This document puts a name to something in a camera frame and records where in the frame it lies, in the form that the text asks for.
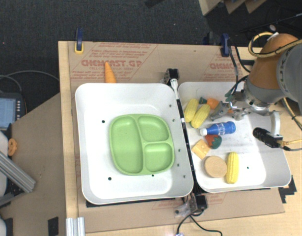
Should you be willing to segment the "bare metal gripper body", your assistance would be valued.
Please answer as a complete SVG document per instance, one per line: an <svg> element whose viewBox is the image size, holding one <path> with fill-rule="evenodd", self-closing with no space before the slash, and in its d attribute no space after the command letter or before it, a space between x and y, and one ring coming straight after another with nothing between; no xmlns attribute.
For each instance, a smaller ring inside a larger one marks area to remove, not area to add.
<svg viewBox="0 0 302 236"><path fill-rule="evenodd" d="M246 110L249 114L255 113L261 116L269 116L269 105L258 101L258 99L246 96L233 96L230 100L230 107L234 110Z"/></svg>

